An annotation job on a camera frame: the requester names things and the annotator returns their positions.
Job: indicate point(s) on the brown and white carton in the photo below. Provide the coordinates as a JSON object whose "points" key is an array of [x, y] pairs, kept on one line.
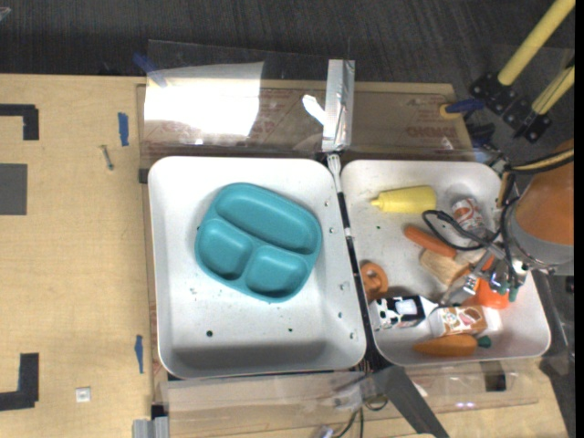
{"points": [[465, 320]]}

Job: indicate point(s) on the blue divided plate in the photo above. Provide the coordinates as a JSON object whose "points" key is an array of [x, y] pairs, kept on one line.
{"points": [[255, 240]]}

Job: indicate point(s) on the white plastic tray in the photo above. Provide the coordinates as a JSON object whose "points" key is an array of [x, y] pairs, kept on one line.
{"points": [[392, 244], [255, 336]]}

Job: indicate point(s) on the thin black and white rod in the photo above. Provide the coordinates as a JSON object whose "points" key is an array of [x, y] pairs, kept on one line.
{"points": [[347, 231]]}

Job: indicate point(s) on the orange bottle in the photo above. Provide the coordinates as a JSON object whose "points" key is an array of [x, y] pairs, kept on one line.
{"points": [[490, 298]]}

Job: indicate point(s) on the small white square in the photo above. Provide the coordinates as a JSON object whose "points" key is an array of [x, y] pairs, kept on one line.
{"points": [[83, 394]]}

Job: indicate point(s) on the tan bread slice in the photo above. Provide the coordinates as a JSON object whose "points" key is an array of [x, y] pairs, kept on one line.
{"points": [[440, 265]]}

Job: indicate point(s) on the red and white can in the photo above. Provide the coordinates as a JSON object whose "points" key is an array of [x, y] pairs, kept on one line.
{"points": [[466, 212]]}

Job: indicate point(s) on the orange carrot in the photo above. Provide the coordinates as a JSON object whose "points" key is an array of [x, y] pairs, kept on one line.
{"points": [[445, 346]]}

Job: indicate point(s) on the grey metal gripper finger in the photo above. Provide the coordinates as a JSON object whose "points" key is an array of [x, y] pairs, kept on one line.
{"points": [[463, 286], [498, 278]]}

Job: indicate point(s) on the orange sausage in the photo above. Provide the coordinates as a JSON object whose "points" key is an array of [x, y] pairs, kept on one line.
{"points": [[426, 240]]}

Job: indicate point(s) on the small green screw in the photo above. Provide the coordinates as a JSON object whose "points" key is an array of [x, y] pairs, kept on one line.
{"points": [[107, 157]]}

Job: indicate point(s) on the black and white cow carton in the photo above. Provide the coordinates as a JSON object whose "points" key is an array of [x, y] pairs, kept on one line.
{"points": [[397, 313]]}

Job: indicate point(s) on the yellow bottle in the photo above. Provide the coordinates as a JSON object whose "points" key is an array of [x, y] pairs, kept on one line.
{"points": [[408, 199]]}

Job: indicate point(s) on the brown doughnut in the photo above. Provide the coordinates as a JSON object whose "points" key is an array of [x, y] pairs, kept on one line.
{"points": [[375, 282]]}

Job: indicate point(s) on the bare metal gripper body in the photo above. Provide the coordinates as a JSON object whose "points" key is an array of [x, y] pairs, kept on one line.
{"points": [[506, 266]]}

